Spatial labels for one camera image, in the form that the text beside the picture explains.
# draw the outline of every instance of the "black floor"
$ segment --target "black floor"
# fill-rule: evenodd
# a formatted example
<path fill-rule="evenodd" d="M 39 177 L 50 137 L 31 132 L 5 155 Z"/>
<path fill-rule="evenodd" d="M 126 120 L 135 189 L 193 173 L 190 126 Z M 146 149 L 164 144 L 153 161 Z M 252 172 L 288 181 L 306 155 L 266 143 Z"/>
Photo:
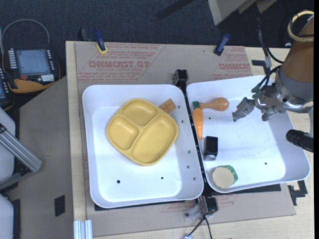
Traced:
<path fill-rule="evenodd" d="M 0 27 L 3 31 L 24 18 L 41 22 L 65 72 L 65 41 L 78 40 L 82 27 L 91 38 L 91 30 L 97 28 L 110 42 L 216 45 L 228 32 L 229 45 L 259 46 L 256 20 L 260 18 L 268 46 L 284 47 L 290 42 L 286 32 L 290 17 L 314 6 L 314 0 L 279 0 L 260 14 L 254 4 L 215 26 L 207 0 L 0 0 Z M 3 39 L 4 47 L 46 42 L 45 31 L 30 22 L 13 25 Z M 17 105 L 30 98 L 19 98 Z"/>

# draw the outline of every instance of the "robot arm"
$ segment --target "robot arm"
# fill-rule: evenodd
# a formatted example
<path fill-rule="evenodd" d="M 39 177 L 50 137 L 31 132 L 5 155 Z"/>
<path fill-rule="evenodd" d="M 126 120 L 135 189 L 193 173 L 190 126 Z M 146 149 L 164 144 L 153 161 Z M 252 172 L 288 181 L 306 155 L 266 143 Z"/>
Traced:
<path fill-rule="evenodd" d="M 300 16 L 310 15 L 307 24 L 299 35 L 292 32 L 292 24 Z M 302 11 L 296 14 L 288 25 L 288 34 L 295 40 L 285 61 L 279 67 L 270 70 L 269 62 L 265 63 L 266 76 L 252 89 L 253 99 L 245 97 L 232 113 L 237 121 L 251 113 L 256 107 L 262 112 L 262 120 L 271 119 L 276 113 L 292 111 L 308 113 L 311 121 L 311 132 L 304 133 L 290 130 L 286 138 L 289 142 L 309 151 L 314 151 L 313 139 L 313 106 L 305 106 L 314 100 L 314 13 Z M 275 82 L 267 85 L 269 77 L 276 73 Z"/>

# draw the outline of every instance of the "toy carrot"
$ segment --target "toy carrot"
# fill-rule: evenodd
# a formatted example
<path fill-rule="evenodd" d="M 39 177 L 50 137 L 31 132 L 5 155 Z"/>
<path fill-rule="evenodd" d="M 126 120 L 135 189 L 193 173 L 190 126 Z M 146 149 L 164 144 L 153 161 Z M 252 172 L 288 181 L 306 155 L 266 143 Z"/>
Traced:
<path fill-rule="evenodd" d="M 213 108 L 217 111 L 225 111 L 229 107 L 229 102 L 226 98 L 217 98 L 210 103 L 199 103 L 199 108 Z"/>
<path fill-rule="evenodd" d="M 193 102 L 194 110 L 192 112 L 197 137 L 199 140 L 201 140 L 203 135 L 203 124 L 204 124 L 204 114 L 203 110 L 199 108 L 199 102 L 195 101 Z"/>

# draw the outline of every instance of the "gray cable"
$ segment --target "gray cable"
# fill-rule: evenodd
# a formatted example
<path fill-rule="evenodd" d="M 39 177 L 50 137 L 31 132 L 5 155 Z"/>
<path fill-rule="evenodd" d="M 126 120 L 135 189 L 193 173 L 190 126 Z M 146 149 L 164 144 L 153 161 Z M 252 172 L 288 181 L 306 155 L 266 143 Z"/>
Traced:
<path fill-rule="evenodd" d="M 34 19 L 28 19 L 28 18 L 19 19 L 19 20 L 16 20 L 16 21 L 10 23 L 10 24 L 3 30 L 2 34 L 1 34 L 1 30 L 0 30 L 0 34 L 1 34 L 1 36 L 0 36 L 0 46 L 1 46 L 1 53 L 2 53 L 2 54 L 4 53 L 3 38 L 4 38 L 5 32 L 6 32 L 12 25 L 17 24 L 17 23 L 20 23 L 20 22 L 25 22 L 25 21 L 33 22 L 33 23 L 36 23 L 36 24 L 42 26 L 43 29 L 44 29 L 45 32 L 46 32 L 47 37 L 48 37 L 48 44 L 50 43 L 50 34 L 49 34 L 49 31 L 46 29 L 46 27 L 45 27 L 43 24 L 41 24 L 40 22 L 38 22 L 38 21 L 36 21 L 36 20 L 34 20 Z"/>

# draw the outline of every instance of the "yellow plate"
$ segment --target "yellow plate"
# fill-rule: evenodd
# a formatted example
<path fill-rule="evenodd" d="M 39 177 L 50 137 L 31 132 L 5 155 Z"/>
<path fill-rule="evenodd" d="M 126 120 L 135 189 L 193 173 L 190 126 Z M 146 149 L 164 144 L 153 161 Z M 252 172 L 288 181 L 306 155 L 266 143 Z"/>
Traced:
<path fill-rule="evenodd" d="M 111 144 L 140 165 L 157 163 L 171 148 L 177 135 L 176 121 L 144 99 L 125 103 L 107 126 Z"/>

